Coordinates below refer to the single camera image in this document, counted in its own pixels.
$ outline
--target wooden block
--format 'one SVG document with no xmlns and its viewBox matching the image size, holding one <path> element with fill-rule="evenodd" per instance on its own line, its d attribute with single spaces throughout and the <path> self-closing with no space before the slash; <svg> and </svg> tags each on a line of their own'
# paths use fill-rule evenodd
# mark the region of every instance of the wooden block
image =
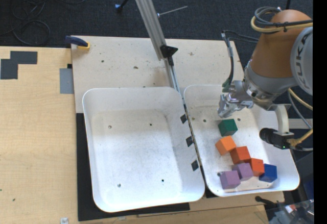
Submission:
<svg viewBox="0 0 327 224">
<path fill-rule="evenodd" d="M 251 160 L 249 162 L 250 162 L 250 165 L 251 165 L 254 176 L 260 176 L 263 173 L 265 173 L 265 167 L 264 167 L 264 161 L 263 160 L 256 159 L 256 158 L 251 158 Z"/>
<path fill-rule="evenodd" d="M 233 166 L 232 170 L 236 170 L 241 181 L 247 181 L 253 177 L 253 171 L 250 163 L 240 163 Z"/>
<path fill-rule="evenodd" d="M 273 182 L 277 179 L 277 166 L 264 164 L 265 172 L 259 176 L 260 181 Z"/>
<path fill-rule="evenodd" d="M 239 174 L 236 170 L 224 171 L 220 174 L 223 189 L 234 189 L 241 184 Z"/>
<path fill-rule="evenodd" d="M 221 136 L 233 135 L 237 131 L 237 126 L 234 119 L 222 120 L 218 124 Z"/>
<path fill-rule="evenodd" d="M 229 135 L 227 137 L 221 138 L 219 141 L 216 142 L 216 148 L 219 151 L 220 155 L 225 155 L 229 153 L 233 149 L 236 148 L 236 144 L 233 138 Z"/>
<path fill-rule="evenodd" d="M 251 159 L 247 146 L 236 147 L 229 154 L 234 164 L 249 162 Z"/>
</svg>

